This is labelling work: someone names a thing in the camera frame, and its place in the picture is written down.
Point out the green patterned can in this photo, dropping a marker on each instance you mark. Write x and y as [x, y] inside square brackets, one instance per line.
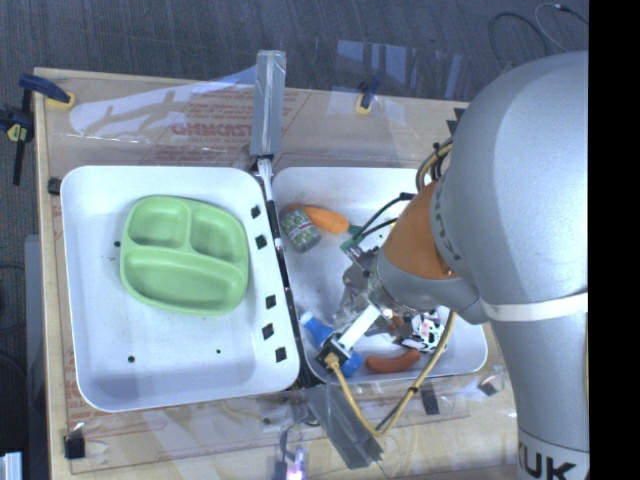
[299, 230]

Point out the white plastic tray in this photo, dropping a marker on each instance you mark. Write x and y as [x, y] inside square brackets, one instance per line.
[165, 358]
[360, 188]

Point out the blue and white bottle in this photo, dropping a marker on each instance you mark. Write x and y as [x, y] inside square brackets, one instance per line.
[317, 329]

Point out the black and white spotted carton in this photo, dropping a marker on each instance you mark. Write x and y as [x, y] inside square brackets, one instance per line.
[427, 332]

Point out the brown sausage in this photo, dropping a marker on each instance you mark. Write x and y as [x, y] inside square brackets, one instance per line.
[392, 362]

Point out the orange carrot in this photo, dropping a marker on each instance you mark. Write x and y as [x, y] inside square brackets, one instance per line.
[327, 219]

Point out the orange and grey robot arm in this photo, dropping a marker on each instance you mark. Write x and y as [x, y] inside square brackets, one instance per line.
[520, 208]

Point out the green divided plate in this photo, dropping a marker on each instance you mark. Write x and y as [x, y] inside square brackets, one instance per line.
[185, 273]

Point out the brown cardboard board red print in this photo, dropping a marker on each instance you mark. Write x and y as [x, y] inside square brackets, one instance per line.
[210, 118]

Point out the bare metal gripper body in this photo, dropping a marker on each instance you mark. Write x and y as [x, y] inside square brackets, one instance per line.
[361, 282]

